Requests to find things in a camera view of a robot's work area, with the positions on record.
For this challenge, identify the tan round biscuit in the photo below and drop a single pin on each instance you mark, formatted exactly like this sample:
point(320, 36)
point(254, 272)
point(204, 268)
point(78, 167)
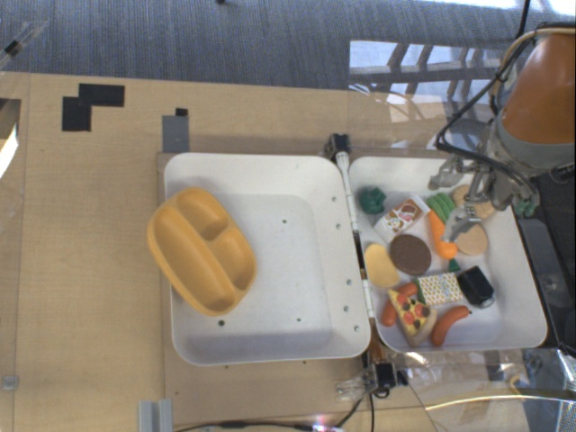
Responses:
point(460, 194)
point(473, 240)
point(485, 209)

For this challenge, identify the white and brown carton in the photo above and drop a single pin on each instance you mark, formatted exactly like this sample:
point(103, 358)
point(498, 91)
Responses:
point(400, 218)

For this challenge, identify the orange divided plate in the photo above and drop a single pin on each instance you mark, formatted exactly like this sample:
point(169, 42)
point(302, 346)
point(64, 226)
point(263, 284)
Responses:
point(198, 250)

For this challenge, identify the pizza slice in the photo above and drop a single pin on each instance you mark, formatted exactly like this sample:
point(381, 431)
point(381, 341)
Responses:
point(411, 317)

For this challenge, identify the orange sausage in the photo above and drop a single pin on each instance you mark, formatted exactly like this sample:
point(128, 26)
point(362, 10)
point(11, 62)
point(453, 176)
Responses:
point(389, 313)
point(447, 324)

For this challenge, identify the dark brown round biscuit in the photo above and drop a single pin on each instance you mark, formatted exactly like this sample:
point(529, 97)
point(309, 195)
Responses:
point(410, 254)

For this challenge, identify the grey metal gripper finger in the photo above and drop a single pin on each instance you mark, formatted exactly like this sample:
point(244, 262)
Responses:
point(460, 223)
point(445, 176)

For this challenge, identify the pale yellow bread slice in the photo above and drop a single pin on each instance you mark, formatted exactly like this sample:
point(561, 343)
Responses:
point(380, 266)

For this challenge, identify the orange carrot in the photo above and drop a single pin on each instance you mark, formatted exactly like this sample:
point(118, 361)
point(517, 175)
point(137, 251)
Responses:
point(438, 234)

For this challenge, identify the thin black and white rod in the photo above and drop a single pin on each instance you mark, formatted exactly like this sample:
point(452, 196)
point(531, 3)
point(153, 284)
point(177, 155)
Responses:
point(353, 209)

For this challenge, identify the green broccoli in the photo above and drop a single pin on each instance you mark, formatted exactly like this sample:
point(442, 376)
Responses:
point(371, 200)

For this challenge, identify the black box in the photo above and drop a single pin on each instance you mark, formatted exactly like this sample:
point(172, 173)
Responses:
point(473, 284)

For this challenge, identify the white plastic tray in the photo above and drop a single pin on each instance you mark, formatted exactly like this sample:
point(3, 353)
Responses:
point(288, 259)
point(504, 313)

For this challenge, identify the green pea pod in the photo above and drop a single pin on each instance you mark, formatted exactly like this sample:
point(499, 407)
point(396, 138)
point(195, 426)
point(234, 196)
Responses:
point(440, 206)

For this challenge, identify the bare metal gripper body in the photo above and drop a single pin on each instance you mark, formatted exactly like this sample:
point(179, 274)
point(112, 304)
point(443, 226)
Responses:
point(500, 194)

